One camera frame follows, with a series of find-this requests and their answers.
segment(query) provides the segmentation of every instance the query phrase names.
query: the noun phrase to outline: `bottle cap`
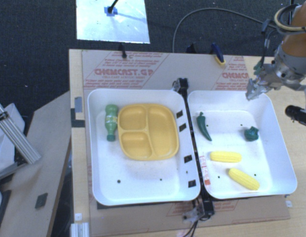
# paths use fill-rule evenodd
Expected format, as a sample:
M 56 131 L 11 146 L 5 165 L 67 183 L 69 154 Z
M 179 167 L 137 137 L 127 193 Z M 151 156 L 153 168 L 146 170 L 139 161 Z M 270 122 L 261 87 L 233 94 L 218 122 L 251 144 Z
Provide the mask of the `bottle cap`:
M 115 136 L 113 134 L 107 135 L 107 140 L 108 141 L 115 141 Z

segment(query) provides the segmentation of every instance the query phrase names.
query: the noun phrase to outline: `dark floor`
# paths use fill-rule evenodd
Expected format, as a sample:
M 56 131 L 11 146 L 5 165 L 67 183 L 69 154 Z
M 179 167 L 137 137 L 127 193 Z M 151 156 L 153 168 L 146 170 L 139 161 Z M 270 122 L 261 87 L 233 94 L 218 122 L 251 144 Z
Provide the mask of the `dark floor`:
M 224 8 L 265 21 L 290 0 L 145 0 L 151 44 L 126 44 L 127 50 L 172 52 L 174 31 L 189 12 Z M 201 11 L 180 26 L 175 52 L 198 42 L 209 52 L 216 42 L 224 54 L 260 56 L 261 25 L 244 17 Z M 273 56 L 281 36 L 272 38 Z M 0 0 L 0 102 L 15 103 L 23 116 L 69 90 L 68 51 L 71 48 L 116 50 L 118 43 L 76 39 L 76 0 Z M 71 205 L 71 174 L 66 176 L 54 236 L 66 236 Z

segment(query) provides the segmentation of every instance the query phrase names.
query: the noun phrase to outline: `toy bottle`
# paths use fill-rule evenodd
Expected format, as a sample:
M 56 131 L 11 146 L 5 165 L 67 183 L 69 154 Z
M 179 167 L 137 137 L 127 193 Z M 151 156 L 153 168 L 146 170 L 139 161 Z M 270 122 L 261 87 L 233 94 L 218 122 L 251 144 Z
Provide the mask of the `toy bottle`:
M 115 130 L 117 129 L 117 105 L 107 105 L 106 106 L 106 118 L 105 127 L 107 129 L 107 140 L 115 141 Z

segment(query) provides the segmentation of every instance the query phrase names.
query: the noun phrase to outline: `yellow corn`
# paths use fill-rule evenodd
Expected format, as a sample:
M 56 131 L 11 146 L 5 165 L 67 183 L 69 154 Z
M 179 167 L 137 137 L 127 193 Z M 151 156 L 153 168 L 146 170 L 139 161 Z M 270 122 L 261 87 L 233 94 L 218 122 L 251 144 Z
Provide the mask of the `yellow corn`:
M 242 155 L 235 152 L 213 151 L 210 153 L 210 159 L 221 162 L 239 162 L 242 160 Z
M 255 178 L 249 176 L 237 168 L 231 168 L 229 170 L 229 176 L 234 181 L 248 188 L 249 190 L 257 191 L 260 187 L 260 183 Z

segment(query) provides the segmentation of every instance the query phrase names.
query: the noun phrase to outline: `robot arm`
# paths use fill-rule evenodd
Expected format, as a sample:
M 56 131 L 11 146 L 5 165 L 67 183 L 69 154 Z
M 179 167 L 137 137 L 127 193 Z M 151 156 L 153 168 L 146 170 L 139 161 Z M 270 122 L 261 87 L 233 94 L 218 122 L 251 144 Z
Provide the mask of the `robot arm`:
M 293 9 L 295 12 L 292 23 L 287 25 L 283 22 L 284 14 Z M 272 63 L 260 62 L 254 68 L 256 78 L 248 82 L 248 100 L 255 99 L 271 89 L 279 90 L 283 85 L 296 91 L 304 91 L 306 95 L 306 85 L 300 84 L 306 77 L 306 1 L 302 6 L 295 4 L 280 9 L 275 14 L 274 22 L 277 30 L 285 37 Z M 286 114 L 306 125 L 306 108 L 288 106 Z

